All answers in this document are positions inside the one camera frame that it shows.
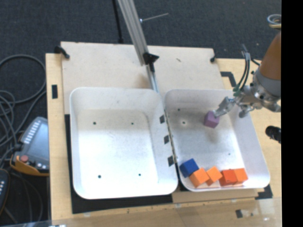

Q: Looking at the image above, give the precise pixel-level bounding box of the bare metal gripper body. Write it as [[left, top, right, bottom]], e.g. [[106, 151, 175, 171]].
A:
[[233, 84, 282, 118]]

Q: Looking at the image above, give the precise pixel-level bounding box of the purple cube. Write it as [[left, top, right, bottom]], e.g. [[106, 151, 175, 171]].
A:
[[204, 110, 221, 129]]

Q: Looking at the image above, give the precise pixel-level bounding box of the white plastic tray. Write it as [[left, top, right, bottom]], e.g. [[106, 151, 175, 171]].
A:
[[69, 87, 179, 200], [163, 89, 271, 193]]

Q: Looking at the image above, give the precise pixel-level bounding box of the orange cube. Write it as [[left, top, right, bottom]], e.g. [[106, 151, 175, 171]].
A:
[[233, 167, 249, 184], [205, 166, 223, 187], [189, 167, 211, 189]]

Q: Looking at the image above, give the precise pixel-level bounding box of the red-orange cube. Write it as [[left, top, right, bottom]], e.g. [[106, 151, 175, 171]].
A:
[[218, 169, 238, 187]]

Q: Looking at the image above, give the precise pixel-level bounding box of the blue cube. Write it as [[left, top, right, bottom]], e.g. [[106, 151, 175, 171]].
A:
[[179, 158, 200, 178]]

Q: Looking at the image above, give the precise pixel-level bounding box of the pale wood board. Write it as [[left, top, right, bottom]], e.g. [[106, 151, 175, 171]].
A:
[[60, 41, 259, 203]]

